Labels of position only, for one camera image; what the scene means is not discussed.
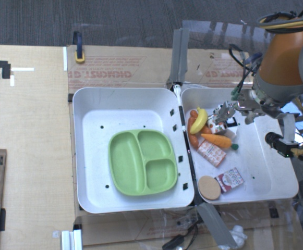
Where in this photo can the white crumpled paper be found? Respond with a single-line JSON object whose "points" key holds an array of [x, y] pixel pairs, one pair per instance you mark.
{"points": [[238, 236]]}

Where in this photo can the white and black small box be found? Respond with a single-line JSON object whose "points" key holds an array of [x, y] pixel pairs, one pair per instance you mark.
{"points": [[231, 131]]}

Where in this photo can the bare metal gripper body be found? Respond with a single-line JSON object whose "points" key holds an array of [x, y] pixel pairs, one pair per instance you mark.
{"points": [[247, 103]]}

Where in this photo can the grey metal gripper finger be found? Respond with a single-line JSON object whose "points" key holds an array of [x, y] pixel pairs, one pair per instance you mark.
{"points": [[221, 115], [229, 106]]}

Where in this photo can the yellow banana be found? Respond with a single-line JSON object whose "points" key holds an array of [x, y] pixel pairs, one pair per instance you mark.
{"points": [[199, 122]]}

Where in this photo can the red and white carton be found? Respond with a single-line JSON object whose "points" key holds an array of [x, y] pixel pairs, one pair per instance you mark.
{"points": [[229, 180]]}

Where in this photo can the brown cardboard board red print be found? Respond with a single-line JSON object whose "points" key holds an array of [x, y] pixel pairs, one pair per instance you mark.
{"points": [[146, 69]]}

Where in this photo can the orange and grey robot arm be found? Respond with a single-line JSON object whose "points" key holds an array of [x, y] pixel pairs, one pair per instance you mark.
{"points": [[279, 61]]}

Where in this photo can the white carton with red print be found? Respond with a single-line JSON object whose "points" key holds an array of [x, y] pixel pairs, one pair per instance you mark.
{"points": [[216, 127]]}

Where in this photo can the white plastic tray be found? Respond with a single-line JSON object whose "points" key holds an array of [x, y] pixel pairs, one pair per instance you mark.
{"points": [[96, 150], [258, 165]]}

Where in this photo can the orange carrot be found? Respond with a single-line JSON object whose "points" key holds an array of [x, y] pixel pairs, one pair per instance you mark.
{"points": [[217, 140]]}

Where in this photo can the orange patterned carton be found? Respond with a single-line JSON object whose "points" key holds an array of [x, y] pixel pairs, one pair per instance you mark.
{"points": [[211, 153]]}

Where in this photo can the green divided plate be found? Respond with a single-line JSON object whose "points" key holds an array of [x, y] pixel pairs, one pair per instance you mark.
{"points": [[126, 163]]}

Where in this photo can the orange sausage links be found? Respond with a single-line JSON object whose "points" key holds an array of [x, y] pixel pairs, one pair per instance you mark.
{"points": [[193, 139]]}

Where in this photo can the black cylinder on white bracket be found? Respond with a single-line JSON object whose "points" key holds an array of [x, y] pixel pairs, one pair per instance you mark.
{"points": [[280, 142]]}

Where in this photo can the tan round biscuit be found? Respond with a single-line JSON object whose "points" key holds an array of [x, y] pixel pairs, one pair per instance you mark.
{"points": [[209, 188]]}

